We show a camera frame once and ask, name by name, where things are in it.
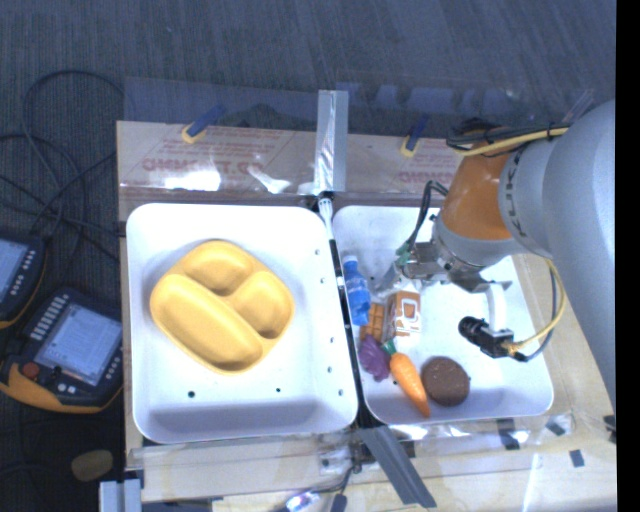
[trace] device screen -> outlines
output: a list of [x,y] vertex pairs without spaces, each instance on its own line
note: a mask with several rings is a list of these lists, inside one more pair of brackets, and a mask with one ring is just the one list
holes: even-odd
[[97,385],[122,339],[120,322],[71,303],[35,361]]
[[28,246],[0,239],[0,301],[13,284],[16,270],[22,263]]

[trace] plastic bottle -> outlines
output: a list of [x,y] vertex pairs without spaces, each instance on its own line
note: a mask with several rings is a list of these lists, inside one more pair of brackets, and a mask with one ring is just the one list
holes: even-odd
[[349,300],[351,322],[354,325],[367,325],[369,323],[369,308],[371,307],[371,294],[367,287],[367,280],[358,270],[358,258],[348,254],[343,258],[344,281]]

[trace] white plastic tray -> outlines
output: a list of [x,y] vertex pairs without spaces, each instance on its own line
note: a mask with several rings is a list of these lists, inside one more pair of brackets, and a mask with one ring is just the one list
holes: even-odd
[[[228,376],[205,368],[153,323],[149,296],[182,256],[233,242],[291,290],[291,326],[258,366]],[[127,222],[133,418],[158,443],[333,432],[358,401],[327,235],[296,207],[147,204]]]
[[[336,242],[341,252],[357,254],[361,272],[375,286],[394,261],[395,250],[414,228],[417,215],[417,208],[347,206],[334,217]],[[428,241],[430,237],[431,222],[427,220],[418,240]],[[507,326],[516,340],[535,334],[511,258],[485,270],[483,277],[512,281],[505,291]],[[361,370],[365,400],[380,421],[400,425],[536,416],[549,409],[553,385],[544,353],[528,363],[492,359],[458,333],[463,317],[488,318],[486,295],[469,294],[453,284],[437,284],[428,287],[421,300],[422,338],[408,355],[418,368],[432,356],[453,358],[471,377],[470,394],[455,407],[442,407],[432,401],[431,417],[425,421],[391,378],[378,383]]]

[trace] yellow cable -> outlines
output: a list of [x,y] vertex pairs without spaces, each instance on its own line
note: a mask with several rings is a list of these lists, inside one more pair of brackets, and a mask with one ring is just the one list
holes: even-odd
[[486,146],[480,146],[473,149],[455,149],[454,148],[454,151],[464,156],[481,155],[484,153],[489,153],[491,151],[506,148],[509,146],[518,146],[520,144],[524,144],[525,142],[531,142],[532,140],[545,139],[547,137],[558,137],[564,134],[567,130],[568,128],[552,128],[551,130],[542,130],[539,132],[532,132],[526,135],[521,135],[519,137],[512,137],[511,139],[505,139],[499,142],[493,142],[493,143],[487,144]]
[[562,280],[560,279],[560,275],[558,274],[558,269],[556,269],[556,266],[552,263],[551,260],[545,258],[545,261],[547,263],[547,266],[549,267],[549,270],[551,270],[551,272],[553,273],[553,277],[556,281],[556,286],[560,291],[560,299],[559,299],[560,303],[558,305],[558,309],[555,315],[553,316],[553,318],[546,325],[546,327],[544,327],[540,332],[534,334],[530,338],[527,338],[523,341],[505,343],[504,347],[509,351],[509,354],[511,356],[513,356],[516,352],[518,352],[518,350],[520,350],[525,345],[528,345],[532,341],[540,339],[543,336],[546,336],[547,334],[549,334],[549,331],[551,331],[551,329],[553,329],[558,324],[558,322],[560,321],[560,318],[562,317],[562,314],[564,313],[564,310],[567,307],[567,294],[565,292],[564,286],[562,285]]

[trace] blue clip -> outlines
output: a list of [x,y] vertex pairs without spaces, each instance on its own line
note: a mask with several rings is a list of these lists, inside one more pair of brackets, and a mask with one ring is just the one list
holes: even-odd
[[216,105],[209,111],[202,114],[189,126],[185,126],[182,130],[182,140],[188,144],[193,144],[197,140],[204,137],[206,128],[215,122],[225,113],[226,109],[222,105]]
[[416,150],[418,149],[418,141],[420,140],[420,136],[422,135],[428,120],[429,116],[427,114],[422,114],[420,116],[418,123],[411,128],[409,134],[402,141],[400,153],[409,158],[415,155]]

